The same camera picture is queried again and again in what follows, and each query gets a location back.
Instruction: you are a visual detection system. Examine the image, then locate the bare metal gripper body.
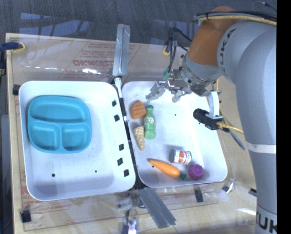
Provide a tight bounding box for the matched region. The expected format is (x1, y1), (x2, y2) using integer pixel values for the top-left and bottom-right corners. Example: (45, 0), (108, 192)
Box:
(163, 66), (206, 94)

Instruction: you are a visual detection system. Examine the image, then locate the brown toy waffle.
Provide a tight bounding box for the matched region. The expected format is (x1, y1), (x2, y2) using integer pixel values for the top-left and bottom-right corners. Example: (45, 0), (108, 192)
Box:
(129, 100), (147, 120)

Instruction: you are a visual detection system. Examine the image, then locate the green toy bottle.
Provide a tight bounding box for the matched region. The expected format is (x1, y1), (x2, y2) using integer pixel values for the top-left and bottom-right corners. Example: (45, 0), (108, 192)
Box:
(143, 104), (157, 140)

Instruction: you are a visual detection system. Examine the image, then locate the white plastic tray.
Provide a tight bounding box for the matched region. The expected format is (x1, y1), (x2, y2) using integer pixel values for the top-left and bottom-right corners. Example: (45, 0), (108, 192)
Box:
(121, 80), (229, 189)
(18, 80), (137, 202)

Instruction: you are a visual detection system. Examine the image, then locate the small red and white can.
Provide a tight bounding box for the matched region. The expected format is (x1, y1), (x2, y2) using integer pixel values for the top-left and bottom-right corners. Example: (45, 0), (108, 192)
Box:
(168, 148), (192, 165)

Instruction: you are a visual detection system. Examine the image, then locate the brown cardboard board, red print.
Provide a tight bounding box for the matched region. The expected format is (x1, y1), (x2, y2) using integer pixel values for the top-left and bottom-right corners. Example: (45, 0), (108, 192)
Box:
(11, 38), (236, 232)

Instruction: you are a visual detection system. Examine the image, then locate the orange toy carrot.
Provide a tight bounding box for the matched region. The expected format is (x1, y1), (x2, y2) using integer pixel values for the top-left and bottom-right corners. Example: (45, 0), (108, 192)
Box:
(148, 158), (188, 181)

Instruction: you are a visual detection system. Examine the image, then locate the purple toy fruit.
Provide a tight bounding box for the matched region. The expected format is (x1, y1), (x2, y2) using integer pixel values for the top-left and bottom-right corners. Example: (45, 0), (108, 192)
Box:
(187, 163), (205, 181)

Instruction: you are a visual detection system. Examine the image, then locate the blue divided plate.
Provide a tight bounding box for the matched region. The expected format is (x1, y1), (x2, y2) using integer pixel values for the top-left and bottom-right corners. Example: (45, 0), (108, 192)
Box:
(26, 95), (93, 154)

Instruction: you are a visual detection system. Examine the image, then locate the black cylinder on white bracket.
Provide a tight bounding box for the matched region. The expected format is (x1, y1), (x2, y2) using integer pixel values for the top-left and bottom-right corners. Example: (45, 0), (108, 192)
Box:
(192, 90), (225, 131)

